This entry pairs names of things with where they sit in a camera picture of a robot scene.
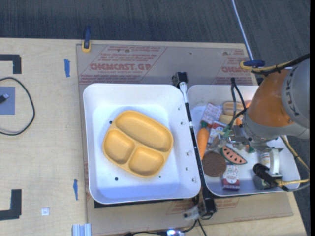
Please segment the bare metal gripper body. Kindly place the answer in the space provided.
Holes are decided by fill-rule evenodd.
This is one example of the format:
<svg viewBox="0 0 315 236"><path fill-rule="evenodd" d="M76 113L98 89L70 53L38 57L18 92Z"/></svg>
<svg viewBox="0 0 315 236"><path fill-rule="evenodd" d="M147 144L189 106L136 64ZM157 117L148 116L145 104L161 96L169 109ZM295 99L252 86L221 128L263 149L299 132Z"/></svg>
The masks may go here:
<svg viewBox="0 0 315 236"><path fill-rule="evenodd" d="M262 152L269 148L268 140L257 137L250 130L247 130L243 125L232 126L230 133L230 143L238 150L245 152Z"/></svg>

